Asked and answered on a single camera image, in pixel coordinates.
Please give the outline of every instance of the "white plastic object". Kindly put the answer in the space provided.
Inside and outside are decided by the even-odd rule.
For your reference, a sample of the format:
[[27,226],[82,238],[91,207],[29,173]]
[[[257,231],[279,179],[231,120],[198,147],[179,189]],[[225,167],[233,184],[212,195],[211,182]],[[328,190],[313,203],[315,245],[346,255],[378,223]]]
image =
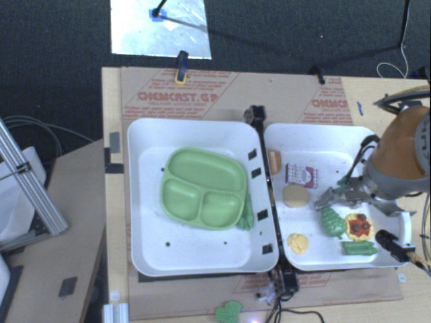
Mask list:
[[[313,203],[332,186],[337,187],[340,180],[350,169],[360,148],[362,140],[374,134],[363,127],[330,126],[313,124],[271,124],[265,131],[265,143],[268,149],[281,153],[281,171],[271,176],[275,204],[283,246],[288,260],[303,271],[328,271],[350,268],[398,267],[405,263],[395,260],[374,239],[377,254],[372,256],[354,256],[343,254],[341,240],[325,234],[321,226],[321,213],[316,211]],[[296,163],[317,169],[317,187],[307,188],[310,198],[300,208],[289,208],[283,203],[282,190],[285,183],[286,164]],[[359,163],[353,177],[362,173]],[[362,203],[357,209],[333,205],[335,212],[344,219],[350,213],[363,213],[372,222],[374,233],[385,229],[404,242],[411,237],[409,213],[387,217],[377,208]],[[308,250],[301,255],[295,254],[287,243],[290,234],[303,234],[308,238]],[[343,241],[349,241],[346,234]]]
[[[276,265],[279,253],[265,168],[259,136],[251,126],[243,122],[143,118],[132,123],[127,137],[131,257],[139,272],[152,277],[256,273]],[[237,227],[211,231],[185,225],[163,212],[162,168],[172,152],[186,146],[231,157],[245,169],[255,216],[250,231]],[[256,169],[261,174],[252,178]],[[267,216],[259,220],[261,211]]]
[[[22,151],[37,179],[44,183],[46,172],[34,147]],[[0,178],[10,174],[4,162],[0,163]],[[0,242],[28,232],[34,216],[34,207],[14,176],[0,180]]]
[[7,285],[9,284],[9,280],[11,277],[11,273],[9,268],[7,267],[5,261],[2,259],[0,255],[0,306],[5,297]]

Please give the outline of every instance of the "brown cardboard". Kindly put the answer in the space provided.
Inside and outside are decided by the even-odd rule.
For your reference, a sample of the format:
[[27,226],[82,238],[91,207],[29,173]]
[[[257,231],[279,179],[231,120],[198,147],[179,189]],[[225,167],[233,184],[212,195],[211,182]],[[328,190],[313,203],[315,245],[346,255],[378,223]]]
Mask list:
[[[132,320],[213,314],[228,300],[242,310],[270,310],[256,293],[269,284],[266,273],[139,282],[130,259],[127,128],[141,117],[242,120],[250,105],[264,105],[265,124],[273,122],[352,124],[339,77],[316,77],[219,71],[188,71],[185,86],[176,86],[172,69],[121,69],[123,149],[129,269],[129,315]],[[401,299],[393,269],[367,269],[298,275],[300,290],[287,306]]]

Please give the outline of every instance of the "green divided plate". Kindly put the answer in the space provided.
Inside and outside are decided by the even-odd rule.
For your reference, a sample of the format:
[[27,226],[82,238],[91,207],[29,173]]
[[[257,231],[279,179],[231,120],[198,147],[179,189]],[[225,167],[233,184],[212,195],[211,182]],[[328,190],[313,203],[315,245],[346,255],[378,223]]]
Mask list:
[[247,190],[244,168],[214,152],[183,147],[165,165],[161,203],[171,218],[207,229],[228,229],[241,218]]

